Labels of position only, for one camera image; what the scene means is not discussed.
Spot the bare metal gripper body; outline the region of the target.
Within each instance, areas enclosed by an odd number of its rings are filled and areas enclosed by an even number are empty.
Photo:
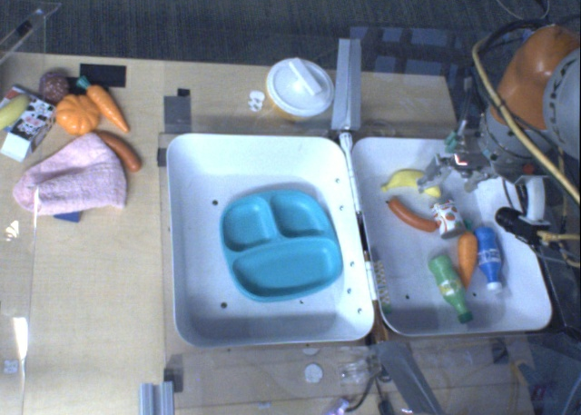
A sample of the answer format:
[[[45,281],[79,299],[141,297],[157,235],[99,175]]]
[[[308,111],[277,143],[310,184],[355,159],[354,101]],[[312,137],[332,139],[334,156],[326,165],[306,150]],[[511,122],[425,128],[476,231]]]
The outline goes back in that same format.
[[[480,148],[481,134],[475,129],[453,131],[444,140],[444,153],[438,154],[435,162],[437,176],[445,179],[452,172],[465,181],[485,181],[496,175],[488,158]]]

